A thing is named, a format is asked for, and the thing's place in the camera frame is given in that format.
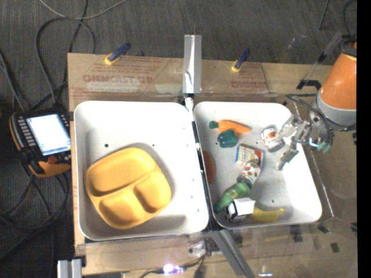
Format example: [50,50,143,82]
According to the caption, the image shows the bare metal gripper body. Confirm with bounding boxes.
[290,111,333,151]

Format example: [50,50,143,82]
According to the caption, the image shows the white and orange can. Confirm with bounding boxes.
[260,126,285,152]

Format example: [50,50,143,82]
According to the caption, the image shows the white plastic tray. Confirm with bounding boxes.
[192,101,323,230]
[73,100,210,242]

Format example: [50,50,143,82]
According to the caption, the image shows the white yellow and red carton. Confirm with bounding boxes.
[234,145,264,167]

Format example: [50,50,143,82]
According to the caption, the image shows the white can with red dots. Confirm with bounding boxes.
[237,161,262,188]

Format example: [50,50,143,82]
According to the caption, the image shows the orange carrot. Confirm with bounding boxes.
[209,119,252,134]

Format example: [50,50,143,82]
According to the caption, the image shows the green pepper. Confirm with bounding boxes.
[217,129,238,148]

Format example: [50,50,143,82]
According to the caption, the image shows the yellow banana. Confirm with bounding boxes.
[250,206,285,224]

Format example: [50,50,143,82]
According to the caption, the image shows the green bottle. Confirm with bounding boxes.
[213,181,252,214]

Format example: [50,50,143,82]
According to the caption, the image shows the white and black carton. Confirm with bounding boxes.
[225,197,256,222]

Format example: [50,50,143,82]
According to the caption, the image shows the yellow divided plate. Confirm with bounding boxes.
[83,147,172,230]

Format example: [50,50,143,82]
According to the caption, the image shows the brown cardboard board red print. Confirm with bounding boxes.
[67,52,334,275]

